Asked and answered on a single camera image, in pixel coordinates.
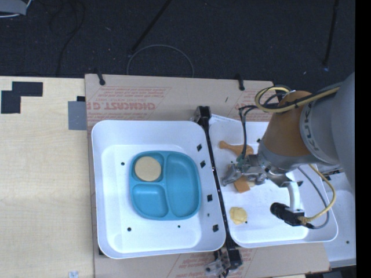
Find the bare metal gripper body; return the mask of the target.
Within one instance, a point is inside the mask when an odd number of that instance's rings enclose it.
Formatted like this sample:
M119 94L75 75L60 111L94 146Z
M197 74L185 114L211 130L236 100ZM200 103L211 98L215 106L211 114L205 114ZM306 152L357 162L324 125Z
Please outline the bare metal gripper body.
M269 161L262 160L258 154L246 155L239 160L239 169L245 177L249 174L261 174L266 180L272 181L277 186L287 186L292 180L288 171L273 166Z

